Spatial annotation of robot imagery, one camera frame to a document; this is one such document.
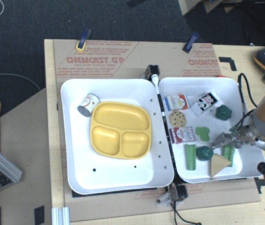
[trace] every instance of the yellow plate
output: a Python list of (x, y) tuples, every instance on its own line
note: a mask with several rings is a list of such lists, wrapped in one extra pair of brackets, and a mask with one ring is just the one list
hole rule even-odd
[(92, 112), (90, 138), (93, 148), (102, 155), (141, 158), (150, 149), (150, 116), (136, 105), (101, 102)]

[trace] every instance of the cookie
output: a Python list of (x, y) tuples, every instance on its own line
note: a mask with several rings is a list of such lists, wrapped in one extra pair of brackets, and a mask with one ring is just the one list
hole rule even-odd
[(180, 128), (186, 125), (187, 120), (182, 112), (173, 111), (169, 115), (169, 123), (175, 128)]

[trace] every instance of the cardboard sheet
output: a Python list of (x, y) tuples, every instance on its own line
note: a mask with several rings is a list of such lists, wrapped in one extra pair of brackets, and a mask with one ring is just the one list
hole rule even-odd
[[(65, 205), (71, 221), (170, 211), (171, 207), (155, 204), (165, 188), (73, 197), (67, 181), (60, 88), (72, 78), (140, 78), (148, 65), (159, 65), (160, 79), (215, 77), (220, 69), (213, 45), (193, 44), (186, 53), (184, 43), (88, 40), (79, 53), (76, 44), (77, 40), (54, 40)], [(177, 206), (179, 210), (260, 201), (253, 178), (187, 184), (187, 190), (189, 197)]]

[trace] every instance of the cheese wedge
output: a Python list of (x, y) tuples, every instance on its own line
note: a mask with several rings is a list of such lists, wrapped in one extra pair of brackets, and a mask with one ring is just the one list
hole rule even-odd
[(213, 177), (215, 174), (220, 172), (224, 167), (227, 167), (231, 164), (231, 162), (225, 157), (214, 153), (211, 159), (211, 176)]

